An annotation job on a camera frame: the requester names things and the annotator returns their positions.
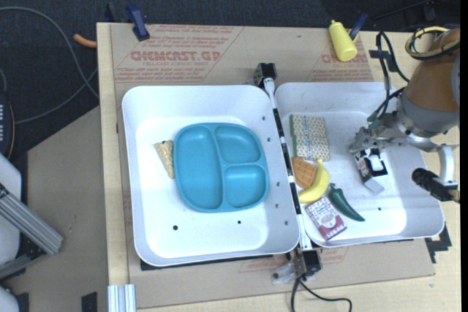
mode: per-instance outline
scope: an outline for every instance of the white surface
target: white surface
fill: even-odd
[[[444,217],[439,202],[411,179],[412,171],[426,167],[421,152],[409,145],[391,146],[382,153],[389,175],[385,190],[373,195],[361,182],[348,148],[355,133],[385,98],[383,83],[285,83],[276,90],[279,114],[290,156],[291,114],[323,117],[331,159],[324,162],[331,182],[364,218],[353,221],[341,215],[348,228],[329,241],[323,240],[312,220],[304,221],[308,236],[323,247],[431,237],[439,234]],[[390,102],[389,111],[394,109]]]
[[[155,266],[290,251],[299,230],[284,157],[266,93],[250,85],[141,86],[122,102],[135,248]],[[201,213],[185,205],[154,144],[185,126],[226,122],[252,130],[263,147],[270,190],[258,206]]]
[[[21,174],[0,153],[0,182],[12,196],[21,199]],[[15,259],[20,247],[20,231],[0,215],[0,265]]]
[[[0,311],[1,312],[18,312],[20,306],[15,296],[7,290],[0,287]]]

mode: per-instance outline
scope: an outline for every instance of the orange object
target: orange object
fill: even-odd
[[[75,35],[73,36],[73,39],[74,39],[75,42],[80,43],[80,45],[83,45],[83,46],[85,46],[85,47],[97,48],[97,43],[96,43],[96,41],[90,40],[90,39],[86,39],[86,38],[82,37],[82,36],[79,35],[79,34],[75,34]]]

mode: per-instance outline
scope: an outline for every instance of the beige crumpled paper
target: beige crumpled paper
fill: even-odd
[[[159,158],[161,159],[167,174],[170,178],[174,179],[174,163],[173,163],[173,149],[174,142],[172,140],[165,140],[154,145],[158,151]]]

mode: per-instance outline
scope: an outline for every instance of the yellow banana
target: yellow banana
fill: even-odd
[[[313,203],[320,199],[327,191],[330,183],[330,175],[322,164],[322,159],[317,160],[317,176],[312,185],[299,193],[299,202]]]

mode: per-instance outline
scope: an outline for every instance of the yellow bottle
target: yellow bottle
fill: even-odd
[[[343,24],[332,20],[328,31],[338,59],[341,61],[353,60],[358,54],[358,49]]]

